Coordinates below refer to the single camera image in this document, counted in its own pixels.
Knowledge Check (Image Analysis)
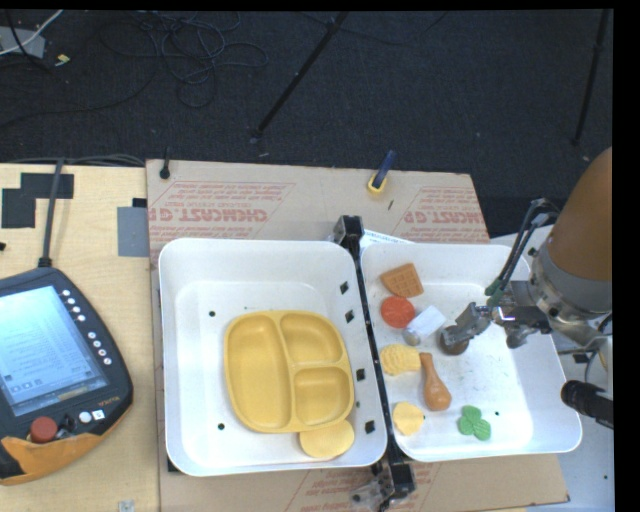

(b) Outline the yellow crisp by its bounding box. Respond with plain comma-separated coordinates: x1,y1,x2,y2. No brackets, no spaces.
392,401,426,437

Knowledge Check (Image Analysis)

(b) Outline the yellow divided plate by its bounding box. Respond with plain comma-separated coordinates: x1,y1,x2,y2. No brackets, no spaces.
223,309,357,435

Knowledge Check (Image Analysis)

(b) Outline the white bottle with silver cap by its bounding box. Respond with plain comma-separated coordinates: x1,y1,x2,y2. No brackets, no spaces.
402,305,448,347

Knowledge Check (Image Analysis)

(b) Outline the brown chicken drumstick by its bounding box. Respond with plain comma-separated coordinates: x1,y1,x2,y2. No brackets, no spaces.
418,352,453,413

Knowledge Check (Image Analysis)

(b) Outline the black cylinder on white bracket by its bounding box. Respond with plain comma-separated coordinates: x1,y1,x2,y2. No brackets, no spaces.
560,333,614,430

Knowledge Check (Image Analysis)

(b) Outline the brown round biscuit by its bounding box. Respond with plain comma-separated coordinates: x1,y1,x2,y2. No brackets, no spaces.
438,324,472,357

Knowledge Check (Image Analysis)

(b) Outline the yellow round biscuit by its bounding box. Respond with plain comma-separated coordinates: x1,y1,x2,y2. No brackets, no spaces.
298,418,356,460

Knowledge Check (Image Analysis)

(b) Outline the red round tomato slice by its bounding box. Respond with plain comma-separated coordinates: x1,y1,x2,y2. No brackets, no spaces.
380,295,417,330

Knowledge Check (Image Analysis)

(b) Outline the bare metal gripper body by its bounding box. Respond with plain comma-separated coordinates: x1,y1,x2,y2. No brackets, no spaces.
492,279,613,347

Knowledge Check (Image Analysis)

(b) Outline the black block with thin wires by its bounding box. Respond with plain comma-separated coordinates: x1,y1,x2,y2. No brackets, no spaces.
333,214,365,247
369,458,418,502

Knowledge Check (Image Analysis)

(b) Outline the orange waffle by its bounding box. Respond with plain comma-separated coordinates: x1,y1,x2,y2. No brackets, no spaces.
379,263,425,298

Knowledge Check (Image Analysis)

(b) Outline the thin black rod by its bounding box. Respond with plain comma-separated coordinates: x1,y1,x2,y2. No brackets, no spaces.
348,233,402,467

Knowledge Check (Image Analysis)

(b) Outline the green leaf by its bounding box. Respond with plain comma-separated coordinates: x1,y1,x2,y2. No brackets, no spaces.
457,405,493,443

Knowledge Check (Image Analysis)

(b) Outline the white plastic tray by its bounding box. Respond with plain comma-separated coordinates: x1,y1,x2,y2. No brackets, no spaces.
158,237,389,478
360,242,584,464

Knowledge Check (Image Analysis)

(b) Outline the brown cardboard board red print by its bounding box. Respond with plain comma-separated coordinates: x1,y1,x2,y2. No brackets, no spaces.
144,158,571,512

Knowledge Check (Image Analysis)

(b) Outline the yellow corn cob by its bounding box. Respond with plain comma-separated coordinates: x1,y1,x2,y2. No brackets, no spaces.
379,343,422,378

